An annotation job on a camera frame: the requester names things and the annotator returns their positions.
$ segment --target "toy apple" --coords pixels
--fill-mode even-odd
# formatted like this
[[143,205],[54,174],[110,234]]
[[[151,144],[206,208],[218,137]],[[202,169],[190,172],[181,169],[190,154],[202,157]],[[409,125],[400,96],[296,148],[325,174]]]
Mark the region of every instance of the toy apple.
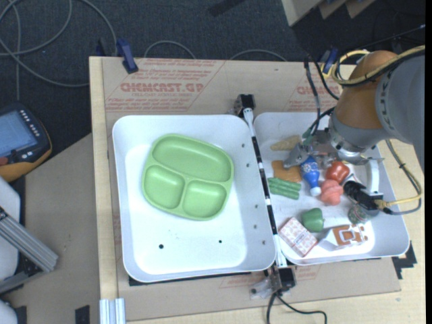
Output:
[[303,213],[302,224],[310,232],[321,232],[324,228],[324,218],[322,210],[320,208],[313,208]]

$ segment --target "device screen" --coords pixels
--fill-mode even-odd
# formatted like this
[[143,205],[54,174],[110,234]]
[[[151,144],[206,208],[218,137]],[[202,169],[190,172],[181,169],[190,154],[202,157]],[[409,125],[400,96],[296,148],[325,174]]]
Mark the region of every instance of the device screen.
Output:
[[0,116],[0,141],[0,157],[9,155],[12,150],[18,151],[37,144],[17,111]]

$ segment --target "handheld device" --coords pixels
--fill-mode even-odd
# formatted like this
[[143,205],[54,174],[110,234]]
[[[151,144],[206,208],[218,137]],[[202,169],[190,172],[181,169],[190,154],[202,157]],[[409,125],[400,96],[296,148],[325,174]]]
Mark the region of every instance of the handheld device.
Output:
[[52,144],[42,123],[21,103],[0,109],[0,176],[12,182],[38,167]]

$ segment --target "blue bottle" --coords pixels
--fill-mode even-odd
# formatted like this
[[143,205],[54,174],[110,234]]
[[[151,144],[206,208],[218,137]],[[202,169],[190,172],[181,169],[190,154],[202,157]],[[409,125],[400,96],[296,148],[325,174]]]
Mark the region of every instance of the blue bottle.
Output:
[[319,196],[321,194],[321,188],[318,185],[319,168],[318,163],[312,156],[309,156],[305,162],[300,164],[300,173],[310,186],[310,194],[314,197]]

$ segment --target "white bottle cap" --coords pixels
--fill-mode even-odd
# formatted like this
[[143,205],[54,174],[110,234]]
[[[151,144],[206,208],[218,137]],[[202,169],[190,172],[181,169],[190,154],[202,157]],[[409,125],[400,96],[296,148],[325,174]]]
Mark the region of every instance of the white bottle cap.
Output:
[[321,194],[321,188],[320,187],[312,187],[310,189],[310,194],[312,194],[314,197],[319,196]]

